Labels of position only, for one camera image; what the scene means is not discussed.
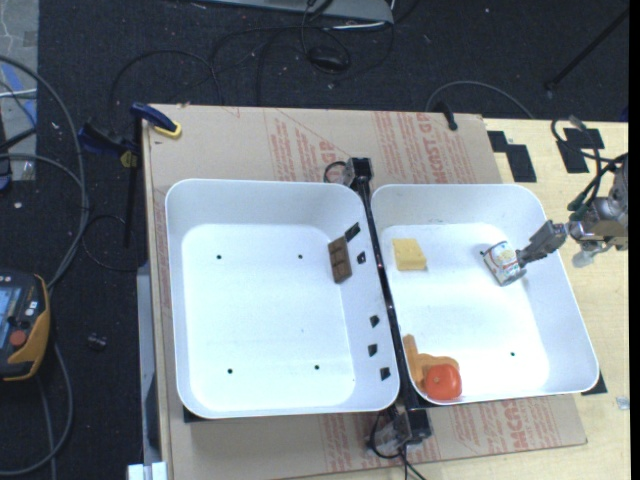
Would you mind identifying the black block with thin wires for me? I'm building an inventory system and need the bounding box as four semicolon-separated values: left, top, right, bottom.
378;406;433;452
343;156;374;187

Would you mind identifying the brown chocolate bar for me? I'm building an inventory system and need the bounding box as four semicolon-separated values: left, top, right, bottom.
327;236;354;285

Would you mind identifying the small white printed can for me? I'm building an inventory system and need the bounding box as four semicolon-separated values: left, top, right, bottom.
481;240;528;288

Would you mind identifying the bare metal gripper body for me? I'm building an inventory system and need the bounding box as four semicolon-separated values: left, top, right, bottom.
568;196;630;252

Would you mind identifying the yellow cheese wedge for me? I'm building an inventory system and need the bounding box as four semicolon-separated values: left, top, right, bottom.
391;238;428;272

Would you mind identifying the brown cardboard board red print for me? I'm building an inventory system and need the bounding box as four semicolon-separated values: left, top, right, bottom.
142;102;589;480

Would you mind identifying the white plastic tray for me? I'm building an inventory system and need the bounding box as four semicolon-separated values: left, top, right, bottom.
370;182;601;407
164;177;402;420

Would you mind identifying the red toy tomato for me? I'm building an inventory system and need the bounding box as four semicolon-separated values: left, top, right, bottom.
424;364;464;402

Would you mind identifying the black computer mouse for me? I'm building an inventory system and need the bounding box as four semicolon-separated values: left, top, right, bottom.
307;45;351;73

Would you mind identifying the orange toy food piece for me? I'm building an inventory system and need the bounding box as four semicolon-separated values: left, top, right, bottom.
401;333;461;387

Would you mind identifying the thin black rod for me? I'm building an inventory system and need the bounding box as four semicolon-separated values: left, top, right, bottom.
357;175;419;412

